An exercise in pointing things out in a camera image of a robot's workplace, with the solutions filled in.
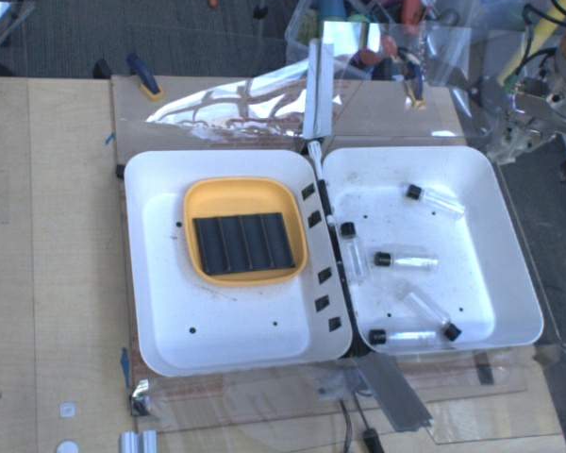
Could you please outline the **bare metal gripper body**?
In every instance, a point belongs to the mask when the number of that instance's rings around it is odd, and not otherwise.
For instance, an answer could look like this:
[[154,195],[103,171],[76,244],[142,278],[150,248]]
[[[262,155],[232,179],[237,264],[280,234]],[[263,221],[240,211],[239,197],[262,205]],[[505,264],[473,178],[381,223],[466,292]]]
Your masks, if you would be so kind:
[[529,129],[566,134],[566,81],[525,78],[513,97],[513,118]]

